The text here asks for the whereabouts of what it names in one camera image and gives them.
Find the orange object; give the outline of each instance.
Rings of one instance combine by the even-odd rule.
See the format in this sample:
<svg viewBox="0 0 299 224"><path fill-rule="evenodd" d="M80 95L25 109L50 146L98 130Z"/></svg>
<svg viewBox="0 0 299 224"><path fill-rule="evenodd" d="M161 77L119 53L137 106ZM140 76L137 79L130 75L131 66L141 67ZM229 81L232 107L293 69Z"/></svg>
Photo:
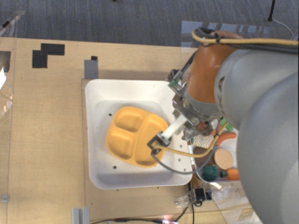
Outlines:
<svg viewBox="0 0 299 224"><path fill-rule="evenodd" d="M239 170L236 168L230 168L226 172L225 171L220 172L220 177L226 177L226 176L230 180L239 180L240 179Z"/></svg>
<svg viewBox="0 0 299 224"><path fill-rule="evenodd" d="M232 154L228 150L223 148L219 148L216 150L214 154L214 160L216 165L223 170L231 168L234 164L234 158Z"/></svg>
<svg viewBox="0 0 299 224"><path fill-rule="evenodd" d="M218 132L222 129L222 126L219 125L219 128L218 128ZM211 132L211 135L215 135L216 134L216 129L214 129L212 132Z"/></svg>
<svg viewBox="0 0 299 224"><path fill-rule="evenodd" d="M241 38L239 35L228 31L217 31L214 33L217 33L219 36ZM199 47L191 64L187 87L193 99L204 103L215 103L214 83L218 70L225 59L234 51L235 48L220 44Z"/></svg>
<svg viewBox="0 0 299 224"><path fill-rule="evenodd" d="M224 133L219 136L216 146L219 146L224 140L234 139L235 137L237 137L235 132Z"/></svg>
<svg viewBox="0 0 299 224"><path fill-rule="evenodd" d="M157 163L151 157L148 142L160 131L168 127L166 121L149 111L126 106L117 111L106 137L106 147L110 154L127 163L151 168ZM156 157L161 160L164 151Z"/></svg>

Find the tan lid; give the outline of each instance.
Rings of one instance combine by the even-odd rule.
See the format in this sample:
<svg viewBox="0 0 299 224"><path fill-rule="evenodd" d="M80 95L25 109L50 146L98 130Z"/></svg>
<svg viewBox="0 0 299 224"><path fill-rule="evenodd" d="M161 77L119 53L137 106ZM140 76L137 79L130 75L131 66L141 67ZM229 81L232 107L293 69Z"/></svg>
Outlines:
<svg viewBox="0 0 299 224"><path fill-rule="evenodd" d="M223 148L217 149L214 155L215 163L223 170L227 170L233 166L234 158L232 154Z"/></svg>

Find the gray carpet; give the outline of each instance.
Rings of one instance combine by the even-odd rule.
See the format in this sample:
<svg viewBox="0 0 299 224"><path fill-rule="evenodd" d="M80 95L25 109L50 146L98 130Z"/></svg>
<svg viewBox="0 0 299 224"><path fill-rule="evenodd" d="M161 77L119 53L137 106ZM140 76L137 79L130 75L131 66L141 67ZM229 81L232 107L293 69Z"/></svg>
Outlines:
<svg viewBox="0 0 299 224"><path fill-rule="evenodd" d="M71 41L181 46L182 22L270 27L288 38L284 26L268 22L271 0L0 0L0 22L25 10L18 36ZM276 0L274 18L298 29L299 0Z"/></svg>

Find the white tray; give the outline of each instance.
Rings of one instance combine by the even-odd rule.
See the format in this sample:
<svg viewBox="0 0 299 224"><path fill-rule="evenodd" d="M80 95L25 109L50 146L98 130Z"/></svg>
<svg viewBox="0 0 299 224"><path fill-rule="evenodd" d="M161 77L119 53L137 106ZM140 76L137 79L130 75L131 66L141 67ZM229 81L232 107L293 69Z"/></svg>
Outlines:
<svg viewBox="0 0 299 224"><path fill-rule="evenodd" d="M172 98L174 92L165 81L92 80L85 88L88 127L89 176L101 189L184 185L191 175L172 173L160 165L140 168L113 157L105 140L113 115L124 106L135 106L174 121ZM188 152L181 135L174 135L170 144ZM173 169L192 170L189 157L165 152L162 162Z"/></svg>

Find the yellow cable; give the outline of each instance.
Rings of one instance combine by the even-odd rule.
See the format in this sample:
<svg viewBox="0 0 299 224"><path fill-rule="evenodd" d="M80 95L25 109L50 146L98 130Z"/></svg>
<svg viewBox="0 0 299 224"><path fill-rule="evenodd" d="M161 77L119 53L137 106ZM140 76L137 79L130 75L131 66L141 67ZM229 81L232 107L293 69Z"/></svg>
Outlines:
<svg viewBox="0 0 299 224"><path fill-rule="evenodd" d="M172 152L172 153L179 154L179 155L183 155L183 156L188 156L188 157L193 157L193 158L202 158L202 157L205 157L213 149L214 145L216 145L216 142L217 142L219 136L222 134L222 132L224 131L224 129L227 125L228 125L228 122L226 122L223 125L223 127L221 128L221 130L219 131L219 133L214 136L213 142L211 143L210 147L202 154L185 153L185 152L178 151L178 150L175 150L175 149L172 149L172 148L164 147L164 146L158 144L157 142L154 142L152 144L152 146L154 148L157 148L157 149L165 150L165 151Z"/></svg>
<svg viewBox="0 0 299 224"><path fill-rule="evenodd" d="M194 40L201 43L209 44L272 44L272 45L283 45L283 46L298 46L297 41L289 41L283 39L272 39L272 38L248 38L248 39L233 39L233 38L221 38L219 41L215 38L204 38L199 37L195 34L195 30L192 31L192 37Z"/></svg>

